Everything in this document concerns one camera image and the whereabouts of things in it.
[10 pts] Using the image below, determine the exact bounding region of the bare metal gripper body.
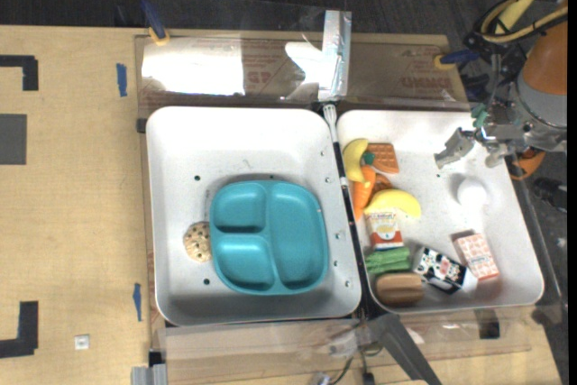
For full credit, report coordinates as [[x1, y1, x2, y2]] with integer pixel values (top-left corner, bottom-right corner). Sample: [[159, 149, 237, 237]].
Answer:
[[475, 100, 568, 153]]

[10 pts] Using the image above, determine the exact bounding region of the white ball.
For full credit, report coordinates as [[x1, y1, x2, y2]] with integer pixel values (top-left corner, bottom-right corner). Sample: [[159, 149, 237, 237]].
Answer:
[[456, 177, 490, 208]]

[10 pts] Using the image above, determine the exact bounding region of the orange waffle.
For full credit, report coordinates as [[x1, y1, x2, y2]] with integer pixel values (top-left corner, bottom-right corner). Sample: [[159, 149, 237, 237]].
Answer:
[[365, 142, 401, 176]]

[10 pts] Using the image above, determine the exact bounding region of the yellow banana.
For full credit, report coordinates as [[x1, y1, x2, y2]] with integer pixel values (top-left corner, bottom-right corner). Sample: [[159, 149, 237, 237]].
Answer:
[[342, 137, 371, 184], [363, 188, 423, 221]]

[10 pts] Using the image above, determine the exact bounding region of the white plastic tray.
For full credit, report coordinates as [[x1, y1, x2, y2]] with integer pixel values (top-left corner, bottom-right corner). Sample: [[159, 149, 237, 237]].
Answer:
[[335, 108, 545, 315], [144, 105, 363, 327]]

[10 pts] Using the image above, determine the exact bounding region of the orange carrot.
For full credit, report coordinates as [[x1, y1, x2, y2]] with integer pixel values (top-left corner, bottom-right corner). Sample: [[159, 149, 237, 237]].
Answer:
[[351, 151, 378, 223]]

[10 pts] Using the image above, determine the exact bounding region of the pink and white carton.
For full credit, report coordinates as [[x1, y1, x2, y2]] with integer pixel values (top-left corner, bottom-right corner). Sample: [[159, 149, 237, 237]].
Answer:
[[452, 232, 501, 282]]

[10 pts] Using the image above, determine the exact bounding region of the orange and white carton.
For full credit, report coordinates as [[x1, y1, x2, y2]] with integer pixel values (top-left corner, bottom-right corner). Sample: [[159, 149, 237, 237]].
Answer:
[[364, 211, 405, 252]]

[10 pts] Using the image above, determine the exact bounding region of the black and white carton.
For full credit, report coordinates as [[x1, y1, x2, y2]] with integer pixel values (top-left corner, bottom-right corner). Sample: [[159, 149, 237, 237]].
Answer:
[[411, 246, 480, 296]]

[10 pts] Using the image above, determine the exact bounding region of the green lettuce piece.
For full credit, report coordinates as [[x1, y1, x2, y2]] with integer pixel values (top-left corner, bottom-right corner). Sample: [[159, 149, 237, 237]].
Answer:
[[363, 246, 413, 277]]

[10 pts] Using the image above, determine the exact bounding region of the brown bread roll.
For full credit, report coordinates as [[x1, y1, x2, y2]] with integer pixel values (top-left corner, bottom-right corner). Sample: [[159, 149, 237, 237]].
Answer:
[[374, 271, 426, 307]]

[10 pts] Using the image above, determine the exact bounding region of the blue divided plate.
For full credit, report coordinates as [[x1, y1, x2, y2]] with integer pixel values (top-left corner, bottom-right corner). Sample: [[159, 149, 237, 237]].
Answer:
[[208, 180, 330, 297]]

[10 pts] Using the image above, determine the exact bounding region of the beige chocolate chip biscuit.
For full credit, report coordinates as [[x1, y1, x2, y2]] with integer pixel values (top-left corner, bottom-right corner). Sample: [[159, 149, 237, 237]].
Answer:
[[182, 220, 214, 264]]

